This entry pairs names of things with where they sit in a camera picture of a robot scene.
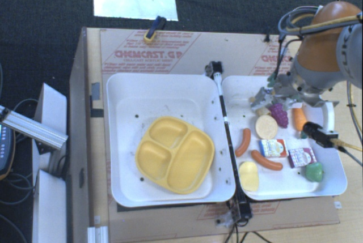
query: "purple grapes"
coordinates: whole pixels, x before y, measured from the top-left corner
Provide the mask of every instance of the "purple grapes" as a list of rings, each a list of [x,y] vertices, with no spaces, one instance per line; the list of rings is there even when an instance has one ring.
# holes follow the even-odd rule
[[[282,128],[287,128],[289,124],[288,113],[283,110],[281,103],[273,104],[268,108],[271,116],[276,120],[277,124]]]

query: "black electronic device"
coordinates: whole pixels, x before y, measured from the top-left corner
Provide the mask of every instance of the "black electronic device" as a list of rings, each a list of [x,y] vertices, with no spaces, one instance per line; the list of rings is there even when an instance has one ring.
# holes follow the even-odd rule
[[[0,180],[9,174],[15,154],[14,132],[0,125]]]

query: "white tray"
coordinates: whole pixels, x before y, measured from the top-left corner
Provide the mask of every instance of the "white tray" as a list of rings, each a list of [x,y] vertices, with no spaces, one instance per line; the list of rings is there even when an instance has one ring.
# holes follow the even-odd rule
[[[111,189],[126,207],[224,202],[235,192],[216,84],[202,75],[119,73],[107,81],[105,128],[111,149]],[[135,153],[151,123],[160,116],[183,119],[206,132],[216,153],[198,190],[175,194],[144,178]]]
[[[229,76],[222,84],[227,116],[233,146],[240,145],[242,129],[251,129],[251,143],[248,150],[237,158],[237,166],[244,161],[254,161],[250,155],[252,150],[259,150],[260,140],[255,131],[256,114],[250,109],[248,99],[257,94],[259,89],[267,85],[267,78],[261,76]],[[323,125],[321,108],[306,107],[306,117],[309,121]],[[299,139],[299,134],[293,127],[291,111],[288,111],[289,126],[287,129],[279,127],[276,139],[285,139],[288,149],[311,147],[317,161],[322,163],[324,176],[320,183],[310,182],[303,175],[303,168],[290,167],[288,158],[273,159],[283,164],[281,171],[273,171],[258,165],[258,191],[246,191],[252,199],[258,201],[273,199],[288,199],[301,197],[318,197],[340,195],[347,188],[347,178],[340,161],[339,153],[333,148],[323,148],[312,139]]]

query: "black carpet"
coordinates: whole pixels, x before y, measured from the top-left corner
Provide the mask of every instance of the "black carpet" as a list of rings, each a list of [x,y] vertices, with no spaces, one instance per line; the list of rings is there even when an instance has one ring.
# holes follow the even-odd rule
[[[178,22],[167,30],[277,33],[279,18],[302,5],[324,5],[334,0],[176,0]],[[362,8],[362,0],[349,1]],[[147,28],[149,20],[93,16],[93,0],[0,0],[0,63],[3,88],[0,105],[13,108],[26,98],[37,98],[43,82],[68,95],[69,76],[81,27]],[[21,111],[32,111],[33,104]],[[16,152],[14,171],[31,171],[30,143]],[[16,196],[0,182],[0,199]],[[13,221],[31,242],[32,199],[15,206],[0,204],[0,214]],[[0,218],[0,242],[21,242]]]

